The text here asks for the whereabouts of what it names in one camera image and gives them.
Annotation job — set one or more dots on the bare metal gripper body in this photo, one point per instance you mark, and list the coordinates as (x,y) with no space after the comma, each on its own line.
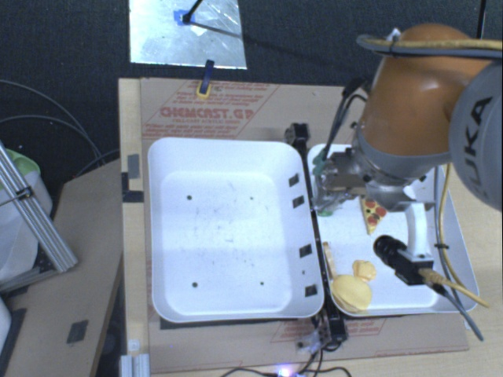
(344,169)

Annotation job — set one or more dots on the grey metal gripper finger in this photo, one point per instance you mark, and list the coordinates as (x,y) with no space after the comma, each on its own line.
(323,195)
(343,199)

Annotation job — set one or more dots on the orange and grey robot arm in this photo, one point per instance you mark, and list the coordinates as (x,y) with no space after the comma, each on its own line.
(412,100)

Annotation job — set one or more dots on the small green toy food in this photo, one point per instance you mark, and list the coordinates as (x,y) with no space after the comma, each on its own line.
(325,211)

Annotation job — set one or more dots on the pizza slice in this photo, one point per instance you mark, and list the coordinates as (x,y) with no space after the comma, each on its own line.
(372,216)

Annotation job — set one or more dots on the thin black rod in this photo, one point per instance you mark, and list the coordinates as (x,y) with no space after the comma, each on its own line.
(320,246)

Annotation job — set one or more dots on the yellow lumpy toy food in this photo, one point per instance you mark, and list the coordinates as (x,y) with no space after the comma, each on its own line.
(364,270)

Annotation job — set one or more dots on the tan round bread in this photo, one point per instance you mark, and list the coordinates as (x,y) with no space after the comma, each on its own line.
(351,292)

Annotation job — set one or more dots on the white plastic tray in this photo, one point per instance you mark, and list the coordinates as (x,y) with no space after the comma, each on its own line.
(397,297)
(228,230)

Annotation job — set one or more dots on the brown cardboard board, red print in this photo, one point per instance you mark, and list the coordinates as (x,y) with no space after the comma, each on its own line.
(220,112)

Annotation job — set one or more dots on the black cylinder on white bracket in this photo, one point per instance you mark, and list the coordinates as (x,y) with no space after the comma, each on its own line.
(412,263)

